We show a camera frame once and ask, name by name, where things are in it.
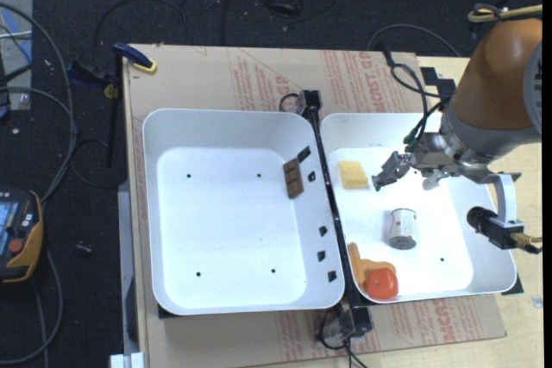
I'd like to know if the pale orange toy piece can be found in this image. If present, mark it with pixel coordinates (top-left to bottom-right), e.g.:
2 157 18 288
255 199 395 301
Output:
346 241 398 286

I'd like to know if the small white can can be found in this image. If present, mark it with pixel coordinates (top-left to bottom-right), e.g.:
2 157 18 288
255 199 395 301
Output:
384 207 419 251

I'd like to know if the black cylinder on white bracket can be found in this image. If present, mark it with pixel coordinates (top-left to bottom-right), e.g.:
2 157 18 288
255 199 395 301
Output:
466 171 526 251

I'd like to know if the red-orange round toy fruit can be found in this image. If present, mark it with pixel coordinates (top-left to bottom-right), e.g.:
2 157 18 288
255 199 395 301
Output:
366 267 399 300

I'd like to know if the white plastic tray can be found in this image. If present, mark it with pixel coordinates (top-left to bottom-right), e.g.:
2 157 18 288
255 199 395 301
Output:
141 107 347 317
319 112 518 305

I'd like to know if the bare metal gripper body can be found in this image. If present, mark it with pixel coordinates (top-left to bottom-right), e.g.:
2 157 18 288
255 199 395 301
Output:
406 132 493 183

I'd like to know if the black block with thin wires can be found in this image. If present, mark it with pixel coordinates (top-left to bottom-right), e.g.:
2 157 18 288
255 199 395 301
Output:
296 89 322 115
317 304 373 345

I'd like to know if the brown chocolate bar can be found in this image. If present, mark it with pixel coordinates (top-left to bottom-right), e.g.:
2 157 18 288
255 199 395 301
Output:
281 157 305 200

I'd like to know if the brown cardboard board red print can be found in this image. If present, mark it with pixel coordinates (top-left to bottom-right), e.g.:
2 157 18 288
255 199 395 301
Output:
122 43 508 368

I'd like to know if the yellow sponge block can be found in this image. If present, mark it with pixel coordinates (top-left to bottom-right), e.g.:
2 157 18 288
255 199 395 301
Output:
337 159 369 190

